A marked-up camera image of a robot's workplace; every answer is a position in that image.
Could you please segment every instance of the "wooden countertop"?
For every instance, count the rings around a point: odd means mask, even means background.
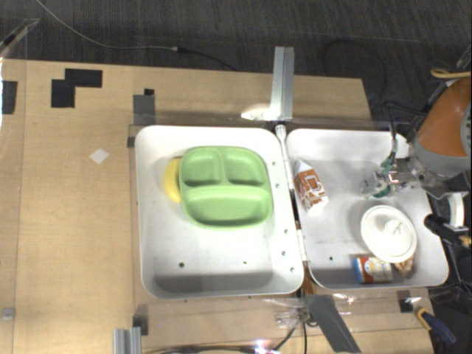
[[[51,108],[52,80],[62,80],[65,68],[102,70],[103,86],[76,88],[75,108]],[[239,114],[269,103],[271,75],[20,60],[4,61],[2,74],[18,81],[25,109],[19,103],[0,130],[0,145],[7,143],[0,155],[0,308],[16,309],[14,320],[0,320],[0,353],[111,353],[114,328],[131,327],[134,314],[126,145],[133,95],[154,89],[158,114]],[[297,117],[369,120],[360,80],[296,76],[294,91]],[[89,156],[100,148],[110,156],[97,164]],[[5,170],[12,163],[22,165],[21,179]],[[413,315],[377,312],[350,320],[364,324],[353,329],[363,353],[432,353]],[[211,316],[198,318],[212,329]],[[393,330],[376,330],[380,321]],[[272,338],[285,335],[275,332]],[[318,328],[309,334],[309,353],[331,353]],[[284,353],[302,352],[299,335]]]

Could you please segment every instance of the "cup lid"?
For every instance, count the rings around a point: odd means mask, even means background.
[[[389,263],[408,260],[417,246],[413,223],[399,209],[391,206],[368,209],[361,220],[361,235],[369,250]]]

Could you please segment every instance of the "green plate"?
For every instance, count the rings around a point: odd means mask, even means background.
[[[180,163],[187,217],[204,228],[246,228],[264,223],[273,209],[266,166],[241,147],[197,147]]]

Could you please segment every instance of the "yellow object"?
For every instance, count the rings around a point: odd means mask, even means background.
[[[174,202],[180,202],[180,187],[178,185],[178,169],[180,168],[181,157],[176,157],[169,161],[164,171],[164,191]]]
[[[431,74],[438,79],[456,79],[461,77],[470,77],[470,71],[449,72],[447,69],[433,68]]]
[[[431,330],[431,327],[429,326],[429,324],[426,322],[426,320],[423,318],[423,313],[425,312],[428,312],[425,308],[420,308],[417,312],[416,312],[416,317],[417,319],[420,321],[421,325],[424,326],[425,329],[427,330]]]
[[[472,238],[470,236],[461,235],[459,240],[462,241],[462,244],[465,248],[470,248],[472,246]]]

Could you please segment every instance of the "can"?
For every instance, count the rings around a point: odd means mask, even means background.
[[[353,261],[358,283],[387,283],[393,281],[392,265],[377,257],[357,257]]]

